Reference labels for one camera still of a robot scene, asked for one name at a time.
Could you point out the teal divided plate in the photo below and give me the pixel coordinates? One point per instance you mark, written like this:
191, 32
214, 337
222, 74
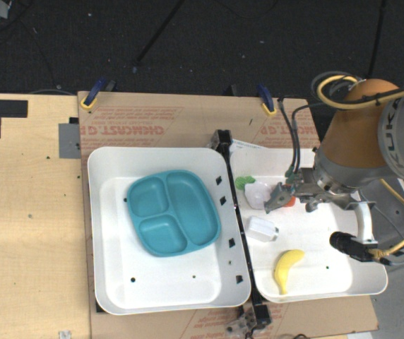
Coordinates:
184, 203

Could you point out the brown cardboard board red print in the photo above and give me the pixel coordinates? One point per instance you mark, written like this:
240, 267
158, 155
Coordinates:
188, 118

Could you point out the clear square plastic bottle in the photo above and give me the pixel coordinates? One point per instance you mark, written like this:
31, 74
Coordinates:
260, 229

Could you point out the black cylinder on white bracket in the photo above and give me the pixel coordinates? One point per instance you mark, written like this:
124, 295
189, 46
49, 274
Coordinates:
352, 244

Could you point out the green broccoli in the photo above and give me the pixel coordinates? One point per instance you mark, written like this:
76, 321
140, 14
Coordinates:
241, 182

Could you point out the yellow banana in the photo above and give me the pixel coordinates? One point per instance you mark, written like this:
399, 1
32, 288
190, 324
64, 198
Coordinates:
285, 265

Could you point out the white printed paper sheet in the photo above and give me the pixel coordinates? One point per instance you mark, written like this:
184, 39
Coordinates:
246, 144

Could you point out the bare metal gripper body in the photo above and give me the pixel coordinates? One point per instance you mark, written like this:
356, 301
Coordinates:
316, 191

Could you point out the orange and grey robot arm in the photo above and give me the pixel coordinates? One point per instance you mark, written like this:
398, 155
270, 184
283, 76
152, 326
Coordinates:
357, 136

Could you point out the white plastic tray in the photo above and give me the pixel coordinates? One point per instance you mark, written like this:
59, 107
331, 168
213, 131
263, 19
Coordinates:
173, 281
315, 274

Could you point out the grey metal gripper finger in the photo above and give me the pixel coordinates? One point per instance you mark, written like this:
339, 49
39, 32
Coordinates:
312, 207
276, 198

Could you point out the thin black rod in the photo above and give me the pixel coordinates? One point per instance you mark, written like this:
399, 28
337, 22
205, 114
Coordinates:
243, 231

